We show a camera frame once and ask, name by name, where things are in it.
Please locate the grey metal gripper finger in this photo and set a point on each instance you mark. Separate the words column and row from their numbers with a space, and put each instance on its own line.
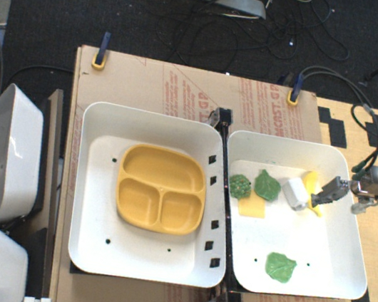
column 336, row 187
column 318, row 199

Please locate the yellow banana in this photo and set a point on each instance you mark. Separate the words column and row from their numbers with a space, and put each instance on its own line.
column 310, row 180

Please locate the green lettuce leaf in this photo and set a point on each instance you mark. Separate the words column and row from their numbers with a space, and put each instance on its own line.
column 279, row 267
column 267, row 186

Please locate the yellow cheese slice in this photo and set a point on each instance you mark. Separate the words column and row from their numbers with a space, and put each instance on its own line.
column 252, row 209

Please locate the green toy broccoli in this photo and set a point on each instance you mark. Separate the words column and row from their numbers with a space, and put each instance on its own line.
column 239, row 186

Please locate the thin black rod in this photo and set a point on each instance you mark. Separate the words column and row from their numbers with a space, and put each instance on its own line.
column 228, row 211

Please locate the yellow divided plate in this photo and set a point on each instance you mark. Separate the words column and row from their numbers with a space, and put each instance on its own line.
column 136, row 202

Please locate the brown cardboard board red print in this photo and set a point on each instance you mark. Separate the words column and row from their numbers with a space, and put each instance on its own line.
column 171, row 85

